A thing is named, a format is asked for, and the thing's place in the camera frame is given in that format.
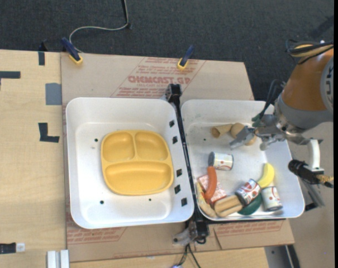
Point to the white and red can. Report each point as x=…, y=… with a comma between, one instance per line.
x=223, y=161
x=271, y=198
x=248, y=191

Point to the black cylinder on white bracket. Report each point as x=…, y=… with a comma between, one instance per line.
x=304, y=170

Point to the thin black and white rod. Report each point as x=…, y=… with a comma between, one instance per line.
x=183, y=147

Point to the tan toy hot dog bun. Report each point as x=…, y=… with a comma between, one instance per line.
x=227, y=205

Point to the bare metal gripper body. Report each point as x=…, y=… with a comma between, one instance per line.
x=280, y=128

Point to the brown cardboard board red print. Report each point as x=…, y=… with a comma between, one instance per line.
x=107, y=74

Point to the white plastic tray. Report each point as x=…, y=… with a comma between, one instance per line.
x=247, y=166
x=85, y=163

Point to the yellow divided plate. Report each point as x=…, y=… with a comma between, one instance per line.
x=136, y=163

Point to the orange toy sausage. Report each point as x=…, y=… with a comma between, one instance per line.
x=212, y=181

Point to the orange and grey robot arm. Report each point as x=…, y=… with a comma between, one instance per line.
x=305, y=85

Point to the green curved toy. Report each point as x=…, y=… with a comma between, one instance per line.
x=251, y=208

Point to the red carton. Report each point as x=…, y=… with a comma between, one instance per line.
x=220, y=194

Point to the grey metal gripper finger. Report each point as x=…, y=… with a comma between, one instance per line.
x=270, y=141
x=242, y=137

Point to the yellow banana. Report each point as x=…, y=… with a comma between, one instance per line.
x=267, y=176

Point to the tan toy cone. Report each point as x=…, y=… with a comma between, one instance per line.
x=220, y=130

